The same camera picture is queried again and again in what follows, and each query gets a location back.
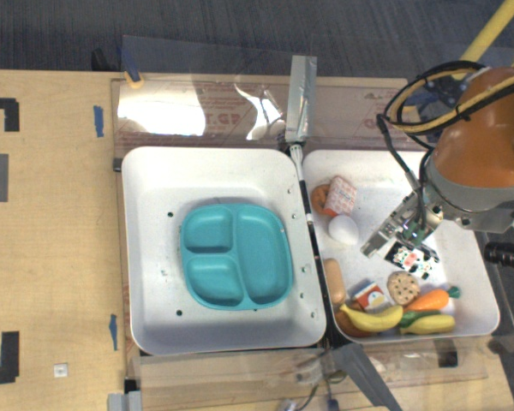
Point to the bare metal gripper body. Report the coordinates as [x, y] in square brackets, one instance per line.
[404, 221]

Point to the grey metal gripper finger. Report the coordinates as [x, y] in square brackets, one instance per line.
[374, 243]

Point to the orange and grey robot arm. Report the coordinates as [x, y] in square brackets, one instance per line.
[479, 152]

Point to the white egg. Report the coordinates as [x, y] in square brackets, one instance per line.
[343, 229]

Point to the black and white cow carton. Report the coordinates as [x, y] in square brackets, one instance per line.
[413, 261]

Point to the tan chocolate chip biscuit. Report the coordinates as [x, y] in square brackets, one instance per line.
[402, 288]

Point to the tan sausage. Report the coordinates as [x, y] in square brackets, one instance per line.
[335, 278]

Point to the red and white carton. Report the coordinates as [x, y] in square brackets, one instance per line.
[370, 299]

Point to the pink and white carton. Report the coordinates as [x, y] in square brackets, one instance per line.
[342, 196]

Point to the thin black and white rod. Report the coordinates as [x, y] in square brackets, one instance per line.
[309, 216]

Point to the brown doughnut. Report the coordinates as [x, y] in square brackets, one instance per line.
[317, 197]

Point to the yellow banana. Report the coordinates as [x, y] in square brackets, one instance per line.
[374, 320]

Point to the orange carrot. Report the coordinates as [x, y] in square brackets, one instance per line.
[430, 301]

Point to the white plastic tray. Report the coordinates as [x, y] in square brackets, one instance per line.
[154, 246]
[462, 281]

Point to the brown bread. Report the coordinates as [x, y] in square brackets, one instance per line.
[346, 325]

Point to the yellow corn with green husk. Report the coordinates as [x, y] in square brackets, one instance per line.
[430, 324]

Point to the teal divided plate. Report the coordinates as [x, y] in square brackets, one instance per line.
[257, 251]

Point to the black cylinder on white bracket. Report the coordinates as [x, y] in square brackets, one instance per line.
[503, 254]

